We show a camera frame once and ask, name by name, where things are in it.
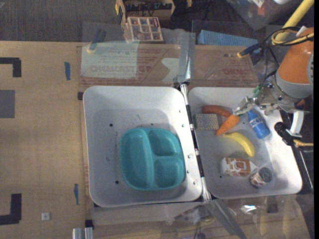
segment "teal plate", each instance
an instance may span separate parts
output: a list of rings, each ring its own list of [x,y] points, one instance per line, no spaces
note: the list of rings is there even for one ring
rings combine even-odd
[[[120,167],[124,181],[136,190],[172,189],[185,178],[180,142],[161,128],[126,131],[120,139]]]

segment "sponge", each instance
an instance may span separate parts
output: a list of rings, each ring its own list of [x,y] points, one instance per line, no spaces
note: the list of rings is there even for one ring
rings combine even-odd
[[[197,130],[217,130],[219,123],[216,114],[195,114],[195,128]]]

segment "plastic bin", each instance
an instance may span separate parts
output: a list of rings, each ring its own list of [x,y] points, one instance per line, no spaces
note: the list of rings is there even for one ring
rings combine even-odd
[[[258,30],[294,11],[303,0],[226,0],[254,29]]]

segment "toy carrot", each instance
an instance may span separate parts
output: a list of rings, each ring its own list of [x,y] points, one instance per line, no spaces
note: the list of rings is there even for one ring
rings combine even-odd
[[[238,115],[230,115],[222,125],[220,125],[219,129],[216,130],[215,135],[220,135],[233,128],[239,122]]]
[[[228,110],[221,106],[203,106],[201,110],[204,114],[220,114],[226,118],[231,115]]]

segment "cardboard box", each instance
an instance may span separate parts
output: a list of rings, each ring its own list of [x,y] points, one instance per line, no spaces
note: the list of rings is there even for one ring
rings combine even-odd
[[[116,0],[118,22],[124,26],[129,16],[169,20],[175,10],[173,0]]]

